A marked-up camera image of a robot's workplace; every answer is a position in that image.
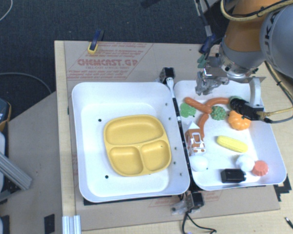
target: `empty white tray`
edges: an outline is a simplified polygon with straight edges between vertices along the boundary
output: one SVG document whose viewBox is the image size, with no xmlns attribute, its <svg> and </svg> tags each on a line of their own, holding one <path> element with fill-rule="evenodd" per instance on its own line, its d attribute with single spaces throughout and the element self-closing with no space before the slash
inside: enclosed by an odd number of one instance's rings
<svg viewBox="0 0 293 234">
<path fill-rule="evenodd" d="M 175 96 L 180 106 L 185 97 L 191 97 L 201 103 L 205 103 L 211 98 L 239 96 L 246 101 L 250 100 L 250 86 L 231 81 L 228 85 L 221 85 L 215 88 L 209 95 L 197 95 L 195 92 L 196 81 L 183 80 L 176 83 L 174 87 Z M 226 105 L 222 106 L 226 112 L 230 109 Z M 197 123 L 202 112 L 196 111 L 194 117 L 181 117 L 184 131 L 193 121 Z M 252 121 L 248 129 L 238 131 L 230 127 L 226 120 L 214 120 L 211 117 L 204 126 L 204 157 L 208 160 L 208 169 L 203 172 L 196 172 L 192 169 L 194 182 L 203 190 L 212 191 L 226 188 L 263 186 L 269 184 L 282 183 L 286 178 L 286 169 L 277 146 L 271 125 L 262 121 Z M 219 135 L 228 136 L 243 141 L 249 147 L 246 152 L 254 160 L 263 160 L 269 166 L 268 174 L 260 177 L 254 176 L 251 172 L 246 172 L 246 180 L 240 183 L 222 183 L 221 171 L 226 168 L 239 168 L 235 165 L 240 153 L 231 151 L 216 143 Z"/>
<path fill-rule="evenodd" d="M 72 91 L 79 188 L 91 202 L 180 195 L 190 184 L 188 167 L 169 89 L 158 82 L 82 82 Z M 109 163 L 104 126 L 130 115 L 160 120 L 171 147 L 171 163 L 163 171 L 126 177 Z"/>
</svg>

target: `toy pumpkin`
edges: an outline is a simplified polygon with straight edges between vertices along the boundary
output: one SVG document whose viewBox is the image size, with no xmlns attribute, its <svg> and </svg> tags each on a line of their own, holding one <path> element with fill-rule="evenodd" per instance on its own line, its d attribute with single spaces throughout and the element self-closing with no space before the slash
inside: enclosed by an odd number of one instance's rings
<svg viewBox="0 0 293 234">
<path fill-rule="evenodd" d="M 251 121 L 236 111 L 231 110 L 228 117 L 228 122 L 232 128 L 236 130 L 244 130 L 250 127 Z"/>
</svg>

